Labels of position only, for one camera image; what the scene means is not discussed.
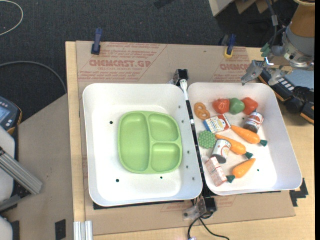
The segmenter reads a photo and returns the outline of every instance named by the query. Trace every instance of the wooden table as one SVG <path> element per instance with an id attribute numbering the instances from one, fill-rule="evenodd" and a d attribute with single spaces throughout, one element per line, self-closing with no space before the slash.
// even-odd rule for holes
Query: wooden table
<path id="1" fill-rule="evenodd" d="M 250 60 L 260 60 L 260 49 L 247 48 Z M 68 104 L 70 123 L 70 148 L 72 169 L 73 214 L 75 222 L 86 221 L 84 175 L 81 144 L 81 122 L 79 118 L 79 89 L 77 77 L 77 46 L 76 42 L 66 42 L 66 66 L 68 84 Z M 298 200 L 295 207 L 296 216 L 254 220 L 246 222 L 208 225 L 215 234 L 227 236 L 231 240 L 301 240 L 315 239 L 315 128 L 299 115 L 292 115 L 280 104 L 285 125 L 295 151 L 302 176 L 305 179 L 308 195 Z M 130 233 L 108 234 L 95 236 L 95 240 L 185 240 L 187 227 L 139 231 Z M 212 239 L 203 226 L 192 228 L 191 235 L 198 240 Z"/>

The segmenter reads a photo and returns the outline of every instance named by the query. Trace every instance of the green plate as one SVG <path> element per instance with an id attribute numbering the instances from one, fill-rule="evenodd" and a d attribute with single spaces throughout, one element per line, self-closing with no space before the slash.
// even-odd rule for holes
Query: green plate
<path id="1" fill-rule="evenodd" d="M 123 115 L 118 128 L 122 165 L 137 174 L 163 174 L 182 161 L 182 139 L 176 120 L 167 114 L 133 111 Z"/>

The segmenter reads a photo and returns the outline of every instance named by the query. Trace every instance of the black fabric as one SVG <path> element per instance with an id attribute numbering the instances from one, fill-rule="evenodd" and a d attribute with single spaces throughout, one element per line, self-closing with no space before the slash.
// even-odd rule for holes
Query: black fabric
<path id="1" fill-rule="evenodd" d="M 231 3 L 213 17 L 209 0 L 7 0 L 19 4 L 24 19 L 0 36 L 0 64 L 32 61 L 52 68 L 67 84 L 67 41 L 93 41 L 102 28 L 102 42 L 135 42 L 216 46 L 224 35 L 236 35 L 236 45 L 262 47 L 272 36 L 269 11 L 252 5 L 243 14 Z M 274 5 L 282 20 L 293 17 L 297 5 Z M 0 2 L 0 34 L 20 20 L 17 6 Z M 64 95 L 58 78 L 34 64 L 0 67 L 0 96 L 14 102 L 23 121 Z"/>

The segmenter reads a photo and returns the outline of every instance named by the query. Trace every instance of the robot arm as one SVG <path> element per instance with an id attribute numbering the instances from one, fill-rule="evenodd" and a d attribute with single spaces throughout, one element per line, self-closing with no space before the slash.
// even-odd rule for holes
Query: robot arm
<path id="1" fill-rule="evenodd" d="M 241 78 L 242 85 L 258 78 L 263 70 L 271 75 L 269 85 L 278 83 L 280 78 L 290 74 L 292 70 L 315 69 L 315 0 L 294 0 L 299 4 L 290 25 L 276 31 L 278 20 L 271 9 L 275 35 L 262 49 L 263 61 L 252 61 Z M 282 46 L 273 46 L 276 36 L 282 34 Z"/>

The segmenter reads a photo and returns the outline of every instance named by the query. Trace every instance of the white cable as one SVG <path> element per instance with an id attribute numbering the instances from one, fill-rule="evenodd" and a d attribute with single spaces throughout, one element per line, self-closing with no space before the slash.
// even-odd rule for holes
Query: white cable
<path id="1" fill-rule="evenodd" d="M 301 1 L 301 0 L 293 0 L 293 1 L 299 5 L 302 5 L 302 6 L 309 6 L 309 7 L 316 6 L 315 2 L 306 2 L 306 1 Z"/>
<path id="2" fill-rule="evenodd" d="M 0 3 L 1 2 L 9 3 L 9 4 L 13 4 L 13 5 L 17 6 L 21 11 L 21 19 L 20 19 L 19 23 L 17 25 L 15 25 L 13 28 L 9 29 L 8 31 L 6 31 L 4 33 L 0 33 L 0 37 L 5 35 L 5 34 L 7 34 L 7 33 L 9 33 L 12 30 L 15 30 L 21 24 L 22 20 L 24 19 L 24 10 L 22 10 L 22 8 L 21 8 L 21 6 L 19 4 L 15 3 L 15 2 L 12 2 L 12 1 L 7 1 L 7 0 L 0 0 Z"/>

